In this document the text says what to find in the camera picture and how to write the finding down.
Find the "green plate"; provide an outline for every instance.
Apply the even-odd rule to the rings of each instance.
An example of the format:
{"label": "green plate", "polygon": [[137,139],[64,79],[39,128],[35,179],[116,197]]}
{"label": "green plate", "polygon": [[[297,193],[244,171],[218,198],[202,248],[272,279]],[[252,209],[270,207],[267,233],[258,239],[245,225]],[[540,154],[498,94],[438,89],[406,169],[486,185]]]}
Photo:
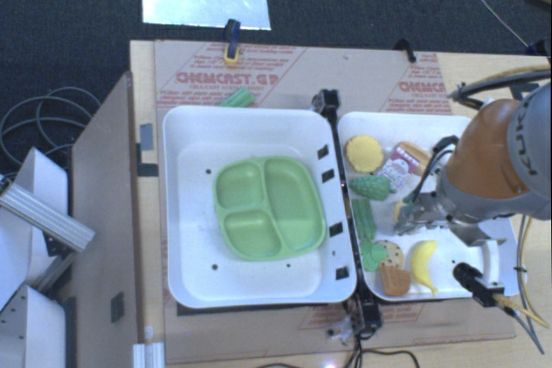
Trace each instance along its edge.
{"label": "green plate", "polygon": [[275,260],[322,243],[326,220],[309,171],[290,157],[245,159],[215,177],[215,208],[224,239],[247,260]]}

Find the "white tray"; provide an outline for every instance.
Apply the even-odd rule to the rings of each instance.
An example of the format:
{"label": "white tray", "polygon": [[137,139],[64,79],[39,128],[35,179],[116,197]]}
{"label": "white tray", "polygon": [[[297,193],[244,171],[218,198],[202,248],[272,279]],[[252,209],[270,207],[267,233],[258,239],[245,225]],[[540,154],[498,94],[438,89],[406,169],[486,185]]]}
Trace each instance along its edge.
{"label": "white tray", "polygon": [[[410,141],[431,152],[433,146],[444,136],[461,135],[469,119],[451,115],[408,115],[352,112],[346,114],[339,122],[339,137],[345,145],[350,138],[368,134],[376,138],[384,150],[385,158],[389,158],[392,150],[401,141]],[[347,180],[361,176],[351,165],[345,162]],[[378,297],[389,302],[420,301],[430,299],[448,299],[471,297],[471,293],[463,289],[453,277],[456,264],[466,262],[482,273],[489,282],[500,282],[505,285],[505,294],[511,296],[518,291],[516,282],[516,238],[507,220],[484,221],[480,227],[491,238],[506,239],[502,245],[496,241],[488,241],[484,246],[467,247],[448,229],[428,230],[423,228],[415,234],[397,236],[393,232],[393,209],[395,203],[410,193],[419,182],[420,177],[411,175],[398,192],[391,194],[384,202],[371,201],[373,218],[377,230],[375,240],[389,240],[398,244],[405,254],[403,270],[409,271],[411,253],[414,246],[422,240],[436,240],[437,249],[430,259],[429,271],[432,282],[439,289],[433,296],[430,289],[412,280],[410,291],[404,296],[388,296],[384,292],[379,271],[364,271],[367,286]],[[429,176],[423,186],[423,191],[435,189],[435,178]],[[351,198],[361,198],[353,191]]]}
{"label": "white tray", "polygon": [[[182,106],[163,124],[168,284],[191,308],[337,303],[350,297],[356,271],[329,124],[307,110]],[[321,159],[318,151],[327,147]],[[228,163],[286,155],[309,170],[323,205],[327,234],[315,251],[252,262],[227,247],[216,218],[213,179]],[[322,182],[322,174],[335,176]],[[329,236],[341,223],[342,232]],[[348,276],[341,278],[343,270]]]}

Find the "blue and yellow clamp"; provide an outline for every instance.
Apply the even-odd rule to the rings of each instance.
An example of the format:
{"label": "blue and yellow clamp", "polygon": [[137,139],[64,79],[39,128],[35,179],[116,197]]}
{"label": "blue and yellow clamp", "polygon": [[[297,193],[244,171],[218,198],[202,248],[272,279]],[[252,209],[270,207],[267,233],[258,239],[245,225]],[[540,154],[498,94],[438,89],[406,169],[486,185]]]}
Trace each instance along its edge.
{"label": "blue and yellow clamp", "polygon": [[235,65],[240,58],[240,49],[238,48],[238,39],[240,37],[241,23],[230,19],[224,28],[224,62],[229,65]]}

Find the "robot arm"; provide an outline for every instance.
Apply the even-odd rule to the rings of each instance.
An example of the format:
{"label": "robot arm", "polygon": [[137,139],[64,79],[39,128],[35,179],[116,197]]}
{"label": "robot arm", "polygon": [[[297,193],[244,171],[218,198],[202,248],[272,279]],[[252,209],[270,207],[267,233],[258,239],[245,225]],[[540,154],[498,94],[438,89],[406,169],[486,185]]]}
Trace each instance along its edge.
{"label": "robot arm", "polygon": [[550,219],[550,84],[521,103],[497,100],[467,126],[435,191],[413,195],[395,231],[447,225],[468,245],[480,221],[514,213]]}

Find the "toy banana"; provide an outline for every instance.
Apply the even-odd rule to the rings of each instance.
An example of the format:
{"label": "toy banana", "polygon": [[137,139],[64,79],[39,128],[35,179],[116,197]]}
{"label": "toy banana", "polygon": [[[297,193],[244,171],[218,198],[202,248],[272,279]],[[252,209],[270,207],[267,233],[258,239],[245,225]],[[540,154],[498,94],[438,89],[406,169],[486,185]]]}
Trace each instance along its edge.
{"label": "toy banana", "polygon": [[421,242],[414,249],[411,261],[411,271],[414,280],[419,284],[428,287],[433,293],[433,296],[437,294],[438,290],[431,282],[431,277],[428,272],[428,263],[436,247],[436,240],[425,240]]}

